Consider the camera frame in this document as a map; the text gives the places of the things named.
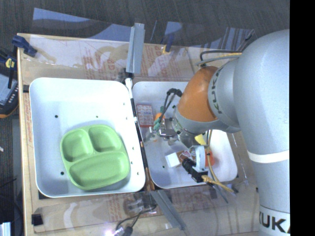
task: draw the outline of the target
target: white tray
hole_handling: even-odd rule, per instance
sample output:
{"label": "white tray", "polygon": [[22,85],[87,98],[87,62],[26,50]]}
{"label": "white tray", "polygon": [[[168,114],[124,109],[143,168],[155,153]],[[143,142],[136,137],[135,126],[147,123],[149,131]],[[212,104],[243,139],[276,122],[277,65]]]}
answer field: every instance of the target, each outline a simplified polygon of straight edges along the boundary
{"label": "white tray", "polygon": [[[30,85],[36,184],[45,196],[128,193],[142,189],[145,173],[127,88],[116,81],[38,78]],[[122,138],[130,173],[122,181],[92,191],[67,176],[60,151],[63,135],[80,126],[109,125]]]}
{"label": "white tray", "polygon": [[[143,103],[152,105],[154,116],[160,111],[164,104],[166,92],[171,88],[180,89],[184,92],[187,82],[138,82],[134,85],[132,93],[135,104]],[[176,105],[179,97],[175,97],[165,117],[172,117],[172,106]],[[149,132],[148,128],[140,128],[144,139]],[[144,143],[146,157],[152,181],[160,188],[169,189],[200,185],[196,183],[185,169],[180,167],[168,167],[165,156],[177,151],[187,149],[180,142],[169,146],[167,141],[159,138],[156,142],[148,141]],[[225,132],[214,130],[211,137],[210,148],[215,158],[213,170],[221,182],[231,181],[237,176],[237,166],[234,155]]]}

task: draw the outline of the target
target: green tray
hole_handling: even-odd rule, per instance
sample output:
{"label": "green tray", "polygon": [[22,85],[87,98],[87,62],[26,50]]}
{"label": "green tray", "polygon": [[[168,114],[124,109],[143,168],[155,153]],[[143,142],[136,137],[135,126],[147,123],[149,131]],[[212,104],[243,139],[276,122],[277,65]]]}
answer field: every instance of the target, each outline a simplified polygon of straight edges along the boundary
{"label": "green tray", "polygon": [[71,182],[83,190],[102,188],[127,177],[130,161],[116,131],[90,125],[67,132],[61,155]]}

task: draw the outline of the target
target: gray floor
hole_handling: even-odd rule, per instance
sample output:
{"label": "gray floor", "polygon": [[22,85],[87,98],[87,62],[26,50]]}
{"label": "gray floor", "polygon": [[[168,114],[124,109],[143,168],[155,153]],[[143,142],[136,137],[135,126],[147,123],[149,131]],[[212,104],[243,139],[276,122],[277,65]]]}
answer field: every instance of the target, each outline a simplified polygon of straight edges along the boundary
{"label": "gray floor", "polygon": [[[254,40],[290,27],[290,0],[0,0],[0,47],[12,50],[11,39],[18,32],[91,37],[99,30],[73,30],[65,25],[47,28],[43,22],[33,21],[35,8],[129,27],[144,23],[145,42],[158,44],[167,41],[170,22],[182,26],[173,44],[208,47],[224,39],[231,29],[253,30]],[[232,46],[221,43],[219,47]],[[8,74],[2,64],[0,72]],[[19,174],[16,117],[18,111],[0,119],[0,146],[4,149],[0,152],[0,186]],[[0,188],[0,194],[13,200],[20,188],[17,179]],[[6,219],[13,221],[14,206],[3,201],[0,206]]]}

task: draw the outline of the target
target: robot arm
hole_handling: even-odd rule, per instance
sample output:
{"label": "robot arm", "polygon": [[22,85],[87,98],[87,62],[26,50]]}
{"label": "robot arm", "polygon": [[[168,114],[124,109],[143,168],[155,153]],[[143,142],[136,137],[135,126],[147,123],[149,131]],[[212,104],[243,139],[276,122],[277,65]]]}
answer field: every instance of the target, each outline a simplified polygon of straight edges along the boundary
{"label": "robot arm", "polygon": [[188,148],[206,130],[241,130],[259,189],[259,235],[290,234],[289,30],[256,40],[220,69],[196,72],[172,127]]}

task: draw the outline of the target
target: green object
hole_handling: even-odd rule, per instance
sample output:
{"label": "green object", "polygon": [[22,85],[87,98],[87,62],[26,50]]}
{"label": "green object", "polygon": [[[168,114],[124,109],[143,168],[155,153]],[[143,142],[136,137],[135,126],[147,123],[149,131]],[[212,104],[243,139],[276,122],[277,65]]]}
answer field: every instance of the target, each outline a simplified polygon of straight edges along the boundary
{"label": "green object", "polygon": [[116,131],[90,125],[67,132],[61,155],[71,182],[83,190],[102,188],[127,177],[130,161]]}

